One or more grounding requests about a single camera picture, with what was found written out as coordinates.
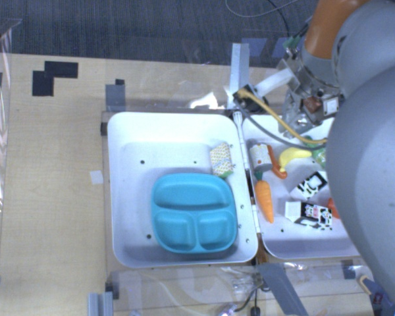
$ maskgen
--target yellow cable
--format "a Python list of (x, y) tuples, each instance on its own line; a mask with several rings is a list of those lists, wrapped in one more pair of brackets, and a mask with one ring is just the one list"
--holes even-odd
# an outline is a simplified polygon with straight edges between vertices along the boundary
[(273, 118), (275, 118), (291, 135), (296, 137), (297, 139), (301, 140), (303, 143), (307, 144), (323, 144), (327, 142), (327, 139), (324, 138), (322, 140), (308, 140), (307, 138), (301, 137), (296, 131), (294, 131), (288, 124), (286, 124), (278, 115), (275, 111), (273, 111), (267, 104), (262, 102), (259, 98), (254, 96), (251, 92), (248, 92), (246, 89), (240, 89), (238, 90), (237, 94), (241, 98), (250, 98), (252, 101), (256, 102), (262, 109), (266, 110), (270, 115), (272, 115)]

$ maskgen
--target sponge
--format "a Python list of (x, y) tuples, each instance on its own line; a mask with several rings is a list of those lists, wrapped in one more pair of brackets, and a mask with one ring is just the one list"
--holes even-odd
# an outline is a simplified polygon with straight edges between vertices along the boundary
[(226, 178), (233, 173), (230, 147), (227, 143), (218, 145), (215, 149), (212, 149), (209, 154), (211, 156), (211, 164), (215, 176)]

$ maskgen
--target dark floor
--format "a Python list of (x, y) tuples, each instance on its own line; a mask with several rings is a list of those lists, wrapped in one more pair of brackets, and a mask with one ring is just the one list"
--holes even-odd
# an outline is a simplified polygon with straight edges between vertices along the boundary
[[(281, 6), (292, 0), (271, 1)], [(290, 32), (317, 1), (281, 9)], [(265, 0), (228, 2), (243, 14), (272, 9)], [(224, 0), (0, 0), (0, 22), (4, 18), (22, 20), (13, 52), (40, 55), (228, 65), (231, 43), (248, 42), (252, 65), (275, 66), (275, 44), (286, 35), (280, 13), (241, 18)]]

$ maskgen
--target toy banana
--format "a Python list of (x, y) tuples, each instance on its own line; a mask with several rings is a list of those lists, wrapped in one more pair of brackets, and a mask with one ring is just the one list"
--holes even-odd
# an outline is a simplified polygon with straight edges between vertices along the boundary
[(296, 147), (289, 147), (284, 150), (278, 159), (279, 165), (281, 166), (280, 172), (284, 172), (284, 167), (295, 158), (308, 158), (311, 157), (311, 152), (308, 150), (298, 149)]

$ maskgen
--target gray cable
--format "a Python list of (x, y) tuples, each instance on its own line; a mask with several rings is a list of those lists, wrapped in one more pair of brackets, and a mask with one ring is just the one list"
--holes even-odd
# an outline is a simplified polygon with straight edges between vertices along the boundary
[(228, 0), (225, 0), (225, 6), (227, 7), (227, 9), (228, 9), (232, 14), (234, 14), (234, 15), (236, 15), (236, 16), (239, 16), (240, 18), (257, 18), (257, 17), (259, 17), (259, 16), (267, 15), (267, 14), (273, 13), (273, 12), (275, 12), (275, 11), (278, 11), (278, 10), (280, 10), (280, 9), (283, 9), (284, 7), (287, 7), (287, 6), (289, 6), (289, 5), (292, 5), (293, 3), (296, 3), (297, 1), (300, 1), (300, 0), (293, 0), (293, 1), (290, 1), (289, 3), (286, 3), (285, 5), (282, 5), (282, 6), (280, 6), (280, 7), (277, 7), (277, 8), (275, 8), (275, 9), (271, 9), (271, 10), (269, 10), (269, 11), (263, 12), (263, 13), (261, 13), (261, 14), (255, 14), (255, 15), (243, 15), (243, 14), (238, 14), (237, 12), (234, 12), (234, 11), (230, 8), (230, 6), (228, 6)]
[(283, 143), (283, 144), (290, 146), (290, 147), (296, 147), (298, 149), (304, 149), (304, 150), (309, 150), (309, 151), (316, 151), (318, 149), (322, 149), (323, 147), (326, 147), (326, 144), (318, 145), (316, 147), (308, 147), (305, 145), (298, 145), (298, 144), (293, 144), (293, 143), (287, 142), (286, 140), (283, 140), (282, 138), (275, 136), (272, 132), (266, 130), (258, 122), (256, 122), (254, 119), (252, 119), (250, 114), (245, 109), (243, 109), (243, 107), (240, 105), (240, 102), (237, 99), (234, 100), (234, 103), (236, 104), (237, 109), (243, 114), (243, 116), (245, 116), (254, 126), (256, 126), (264, 134), (267, 134), (269, 137), (273, 138), (274, 140), (276, 140), (280, 143)]

